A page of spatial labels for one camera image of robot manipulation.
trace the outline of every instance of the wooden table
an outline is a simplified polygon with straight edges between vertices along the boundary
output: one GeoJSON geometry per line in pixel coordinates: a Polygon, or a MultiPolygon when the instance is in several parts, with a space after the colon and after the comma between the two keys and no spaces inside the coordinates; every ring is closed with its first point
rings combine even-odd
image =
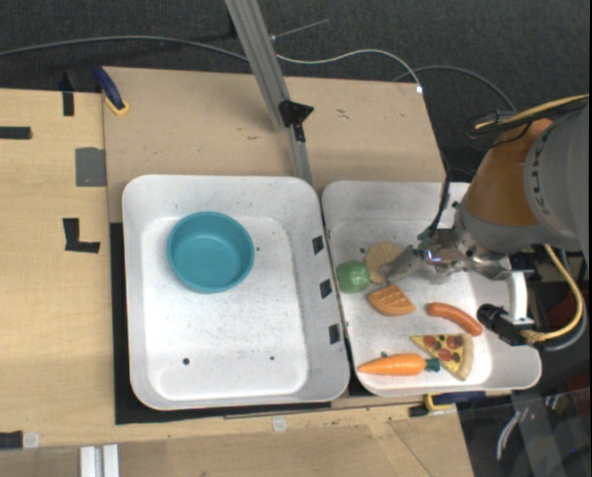
{"type": "MultiPolygon", "coordinates": [[[[1,454],[3,474],[16,464],[32,472],[30,457],[64,461],[69,474],[74,462],[65,454],[75,446],[121,443],[130,475],[152,475],[148,453],[165,455],[159,468],[168,473],[159,475],[181,474],[191,449],[203,454],[204,470],[222,474],[240,463],[237,475],[270,475],[281,461],[296,474],[297,455],[309,454],[304,474],[364,475],[370,467],[378,475],[472,475],[453,411],[409,418],[407,405],[378,398],[371,407],[344,397],[329,410],[289,414],[280,433],[260,415],[115,425],[109,222],[121,221],[122,186],[144,173],[290,175],[291,163],[252,76],[108,71],[131,107],[123,117],[95,93],[75,93],[74,115],[64,116],[60,92],[0,89],[0,126],[33,132],[0,140],[0,432],[37,432],[42,447],[54,448],[1,454]],[[108,189],[76,184],[76,151],[88,147],[105,149],[108,189]],[[97,253],[65,251],[65,218],[79,219],[80,240],[100,242],[97,253]],[[440,432],[448,446],[435,443],[440,432]]],[[[305,129],[319,192],[340,179],[443,179],[412,85],[288,85],[316,107],[305,129]]]]}

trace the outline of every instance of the green ball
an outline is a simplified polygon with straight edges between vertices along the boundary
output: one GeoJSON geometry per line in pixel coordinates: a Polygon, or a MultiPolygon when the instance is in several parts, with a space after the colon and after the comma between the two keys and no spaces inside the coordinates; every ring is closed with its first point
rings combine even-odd
{"type": "Polygon", "coordinates": [[[358,293],[369,286],[369,269],[361,261],[346,261],[336,268],[338,286],[345,293],[358,293]]]}

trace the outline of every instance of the blue bowl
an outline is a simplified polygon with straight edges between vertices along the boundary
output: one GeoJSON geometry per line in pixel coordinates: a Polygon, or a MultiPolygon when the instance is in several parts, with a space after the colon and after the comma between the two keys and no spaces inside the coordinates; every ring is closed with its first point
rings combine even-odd
{"type": "Polygon", "coordinates": [[[168,262],[190,289],[217,293],[247,277],[254,263],[254,244],[233,218],[198,212],[181,219],[168,235],[168,262]]]}

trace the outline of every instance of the hot dog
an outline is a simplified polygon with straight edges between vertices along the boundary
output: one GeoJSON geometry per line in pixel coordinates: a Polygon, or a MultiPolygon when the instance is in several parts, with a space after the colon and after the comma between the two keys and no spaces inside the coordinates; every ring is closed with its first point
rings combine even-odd
{"type": "Polygon", "coordinates": [[[484,327],[475,318],[462,311],[459,307],[445,304],[443,302],[431,302],[426,308],[426,312],[431,316],[439,316],[459,325],[471,336],[479,336],[484,327]]]}

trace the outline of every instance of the white tray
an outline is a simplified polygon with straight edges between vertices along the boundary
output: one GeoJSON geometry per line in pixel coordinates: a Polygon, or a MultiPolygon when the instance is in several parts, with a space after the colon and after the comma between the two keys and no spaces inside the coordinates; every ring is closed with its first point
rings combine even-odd
{"type": "Polygon", "coordinates": [[[277,404],[345,390],[340,307],[311,186],[290,177],[147,175],[128,184],[122,203],[130,380],[142,402],[277,404]],[[256,249],[249,276],[222,293],[189,290],[166,258],[173,225],[201,211],[238,220],[256,249]]]}
{"type": "MultiPolygon", "coordinates": [[[[451,202],[460,200],[467,184],[451,184],[451,202]]],[[[330,252],[335,266],[363,259],[366,249],[380,240],[392,240],[404,247],[435,217],[441,185],[436,183],[380,183],[342,181],[330,184],[323,193],[323,211],[330,252]]],[[[442,216],[440,227],[453,223],[453,210],[442,216]]],[[[340,293],[346,330],[354,365],[404,352],[422,354],[409,336],[413,334],[460,332],[447,320],[428,316],[429,302],[447,302],[476,316],[484,303],[509,306],[509,285],[491,281],[476,272],[457,272],[444,284],[430,282],[430,274],[409,276],[396,281],[416,305],[416,310],[400,317],[383,316],[370,307],[367,294],[381,286],[370,285],[360,293],[340,293]]],[[[377,396],[457,391],[527,389],[540,378],[538,351],[527,346],[511,347],[485,329],[474,339],[473,369],[465,382],[446,371],[425,372],[413,377],[383,377],[358,373],[367,390],[377,396]]]]}

